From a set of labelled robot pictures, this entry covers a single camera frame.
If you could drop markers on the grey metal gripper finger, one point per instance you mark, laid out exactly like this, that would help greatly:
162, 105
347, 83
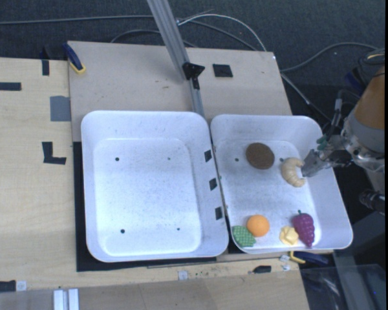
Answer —
312, 170
311, 157

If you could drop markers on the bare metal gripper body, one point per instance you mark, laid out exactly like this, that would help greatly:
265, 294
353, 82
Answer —
341, 158

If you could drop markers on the cream croissant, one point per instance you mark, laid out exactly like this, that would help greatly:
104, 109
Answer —
291, 173

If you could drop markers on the white plastic tray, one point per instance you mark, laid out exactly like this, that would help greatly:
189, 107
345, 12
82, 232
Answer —
268, 192
148, 189

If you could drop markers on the brown round biscuit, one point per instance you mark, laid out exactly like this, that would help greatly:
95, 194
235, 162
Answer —
260, 156

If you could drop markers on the purple grapes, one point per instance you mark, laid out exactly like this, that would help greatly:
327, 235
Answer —
304, 228

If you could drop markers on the yellow toy food piece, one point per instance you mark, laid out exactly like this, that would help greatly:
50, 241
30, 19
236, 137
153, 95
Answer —
289, 236

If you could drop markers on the orange ball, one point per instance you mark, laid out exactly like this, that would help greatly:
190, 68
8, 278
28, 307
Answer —
258, 225

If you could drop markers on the green textured toy vegetable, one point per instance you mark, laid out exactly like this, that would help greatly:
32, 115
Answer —
243, 236

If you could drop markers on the small black block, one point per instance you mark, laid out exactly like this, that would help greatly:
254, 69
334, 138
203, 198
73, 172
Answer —
262, 269

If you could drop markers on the pale wood board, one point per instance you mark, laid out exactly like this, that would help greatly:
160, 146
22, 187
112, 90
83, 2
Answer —
132, 76

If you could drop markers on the black cylinder on white bracket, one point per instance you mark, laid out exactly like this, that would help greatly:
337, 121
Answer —
372, 199

